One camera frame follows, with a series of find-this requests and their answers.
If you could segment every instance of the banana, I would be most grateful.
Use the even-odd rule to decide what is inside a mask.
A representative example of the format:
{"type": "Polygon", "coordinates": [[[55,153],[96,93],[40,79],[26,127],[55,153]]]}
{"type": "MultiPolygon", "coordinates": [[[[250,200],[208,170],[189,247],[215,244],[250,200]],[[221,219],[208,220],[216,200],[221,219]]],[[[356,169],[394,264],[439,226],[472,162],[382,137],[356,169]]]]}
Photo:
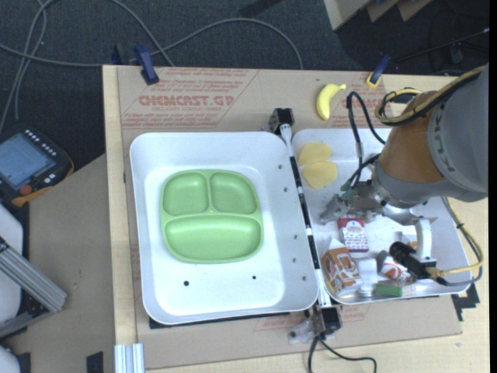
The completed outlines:
{"type": "Polygon", "coordinates": [[[318,111],[318,115],[323,120],[329,120],[329,103],[332,100],[333,96],[340,91],[346,89],[346,85],[336,85],[333,83],[325,85],[323,89],[318,94],[318,99],[316,101],[316,110],[318,111]]]}

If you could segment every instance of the white tray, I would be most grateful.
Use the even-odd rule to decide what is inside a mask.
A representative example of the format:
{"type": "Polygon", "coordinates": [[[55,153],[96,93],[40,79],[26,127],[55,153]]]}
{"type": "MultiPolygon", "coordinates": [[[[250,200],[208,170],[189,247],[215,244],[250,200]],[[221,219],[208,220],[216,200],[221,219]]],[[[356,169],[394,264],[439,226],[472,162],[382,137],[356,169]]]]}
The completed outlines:
{"type": "Polygon", "coordinates": [[[144,307],[165,325],[300,311],[318,284],[287,148],[265,132],[147,133],[130,147],[144,307]],[[162,240],[160,189],[174,173],[223,169],[254,185],[264,241],[247,260],[187,263],[162,240]]]}
{"type": "MultiPolygon", "coordinates": [[[[377,129],[377,133],[387,139],[390,129],[377,129]]],[[[365,158],[381,152],[383,145],[372,135],[369,129],[359,129],[365,158]]],[[[332,156],[328,159],[338,167],[338,178],[320,190],[310,188],[303,180],[305,199],[308,205],[308,212],[311,219],[311,226],[314,232],[318,253],[322,255],[327,249],[332,238],[339,239],[339,230],[335,221],[323,225],[319,219],[320,214],[325,210],[326,204],[335,193],[342,194],[341,185],[348,180],[357,168],[356,145],[353,133],[350,129],[309,129],[302,130],[295,134],[292,144],[296,154],[308,142],[323,142],[333,150],[332,156]]],[[[361,180],[370,178],[370,169],[364,169],[361,180]]],[[[437,260],[437,267],[441,270],[464,267],[468,265],[467,257],[463,245],[455,229],[454,222],[443,206],[439,197],[429,200],[426,206],[416,206],[412,209],[414,215],[422,215],[426,218],[436,218],[432,223],[432,257],[437,260]]],[[[370,244],[368,253],[353,253],[353,257],[372,256],[375,257],[381,250],[388,250],[390,244],[395,241],[415,240],[415,229],[413,226],[402,226],[389,218],[377,217],[370,224],[366,224],[367,237],[370,244]]],[[[471,279],[471,272],[463,272],[447,276],[450,282],[464,282],[471,279]]],[[[467,285],[447,287],[437,284],[430,279],[416,282],[416,292],[408,297],[426,297],[441,294],[453,294],[466,290],[467,285]]],[[[342,304],[359,304],[365,302],[375,302],[392,299],[384,295],[374,295],[370,298],[362,298],[355,294],[352,296],[339,297],[330,293],[333,299],[342,304]]]]}

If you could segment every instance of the green plate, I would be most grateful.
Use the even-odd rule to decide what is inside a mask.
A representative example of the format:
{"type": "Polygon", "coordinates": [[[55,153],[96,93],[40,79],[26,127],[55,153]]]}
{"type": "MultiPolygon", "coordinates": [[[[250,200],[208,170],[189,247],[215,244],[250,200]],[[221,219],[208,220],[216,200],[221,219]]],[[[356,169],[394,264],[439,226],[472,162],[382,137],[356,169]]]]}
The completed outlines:
{"type": "Polygon", "coordinates": [[[231,263],[253,256],[263,240],[252,183],[226,170],[189,170],[161,190],[162,236],[168,250],[191,263],[231,263]]]}

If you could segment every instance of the metal stand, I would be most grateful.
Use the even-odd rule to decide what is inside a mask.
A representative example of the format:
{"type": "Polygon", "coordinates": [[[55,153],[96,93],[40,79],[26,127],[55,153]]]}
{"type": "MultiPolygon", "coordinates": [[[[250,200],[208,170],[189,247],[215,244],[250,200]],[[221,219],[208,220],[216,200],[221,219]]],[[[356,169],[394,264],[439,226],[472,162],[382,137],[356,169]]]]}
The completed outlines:
{"type": "Polygon", "coordinates": [[[37,311],[27,311],[0,325],[0,338],[6,337],[64,306],[67,295],[28,260],[12,249],[0,236],[0,270],[41,304],[37,311]]]}

